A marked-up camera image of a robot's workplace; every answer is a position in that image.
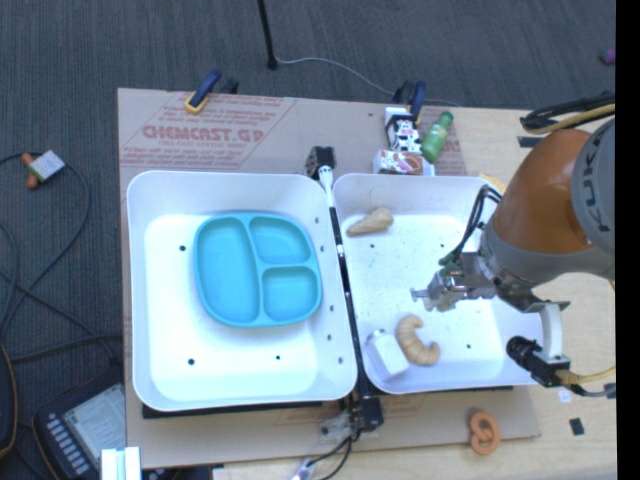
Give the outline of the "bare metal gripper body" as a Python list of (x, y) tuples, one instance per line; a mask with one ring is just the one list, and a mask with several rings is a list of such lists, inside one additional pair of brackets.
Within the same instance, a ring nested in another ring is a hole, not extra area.
[(463, 252), (446, 267), (446, 289), (455, 300), (491, 299), (496, 285), (477, 252)]

